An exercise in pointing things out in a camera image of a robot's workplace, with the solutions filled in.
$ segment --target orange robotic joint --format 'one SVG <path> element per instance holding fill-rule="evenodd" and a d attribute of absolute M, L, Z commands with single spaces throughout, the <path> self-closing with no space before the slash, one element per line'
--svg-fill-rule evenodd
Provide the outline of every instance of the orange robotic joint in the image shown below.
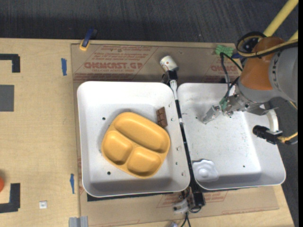
<path fill-rule="evenodd" d="M 284 40 L 278 37 L 265 37 L 258 42 L 252 52 L 263 51 L 283 42 Z M 274 53 L 261 58 L 248 58 L 240 76 L 242 85 L 254 90 L 272 90 L 268 70 L 273 56 Z"/>

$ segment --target orange divided tray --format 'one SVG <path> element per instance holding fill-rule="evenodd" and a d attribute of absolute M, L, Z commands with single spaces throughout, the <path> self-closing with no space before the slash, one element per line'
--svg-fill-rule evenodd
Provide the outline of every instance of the orange divided tray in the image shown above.
<path fill-rule="evenodd" d="M 139 178 L 155 175 L 169 148 L 170 138 L 163 128 L 131 112 L 113 120 L 101 144 L 107 161 Z"/>

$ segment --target dark background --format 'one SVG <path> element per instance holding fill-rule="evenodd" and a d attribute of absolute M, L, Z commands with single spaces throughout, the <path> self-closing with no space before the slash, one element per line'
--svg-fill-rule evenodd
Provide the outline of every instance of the dark background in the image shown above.
<path fill-rule="evenodd" d="M 288 0 L 0 0 L 0 37 L 82 39 L 92 26 L 99 40 L 236 43 L 263 32 Z M 288 40 L 298 29 L 298 6 L 274 34 Z M 271 101 L 285 135 L 297 131 L 297 112 Z M 279 145 L 282 184 L 296 226 L 298 145 Z"/>

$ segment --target gray square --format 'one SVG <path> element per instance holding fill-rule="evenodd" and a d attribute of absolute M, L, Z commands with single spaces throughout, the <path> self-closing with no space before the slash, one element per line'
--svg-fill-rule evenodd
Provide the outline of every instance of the gray square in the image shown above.
<path fill-rule="evenodd" d="M 14 85 L 0 85 L 0 112 L 14 111 Z"/>

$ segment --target wooden tabletop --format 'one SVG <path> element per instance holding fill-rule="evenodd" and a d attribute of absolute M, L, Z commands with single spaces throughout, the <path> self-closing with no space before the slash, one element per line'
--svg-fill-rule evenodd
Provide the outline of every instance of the wooden tabletop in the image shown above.
<path fill-rule="evenodd" d="M 68 226 L 70 217 L 81 216 L 76 180 L 72 43 L 79 41 L 0 39 L 1 54 L 18 54 L 21 59 L 20 73 L 12 73 L 11 61 L 0 60 L 0 85 L 14 85 L 14 111 L 0 112 L 0 176 L 5 180 L 0 204 L 9 202 L 10 184 L 20 183 L 20 208 L 0 213 L 1 226 Z M 140 45 L 141 42 L 95 43 Z M 66 76 L 62 74 L 61 58 L 67 61 Z M 74 193 L 71 175 L 75 179 Z M 191 226 L 293 226 L 281 186 L 275 186 L 274 190 L 278 210 L 193 218 Z M 46 209 L 39 208 L 40 201 L 47 201 Z M 136 227 L 167 227 L 170 222 Z"/>

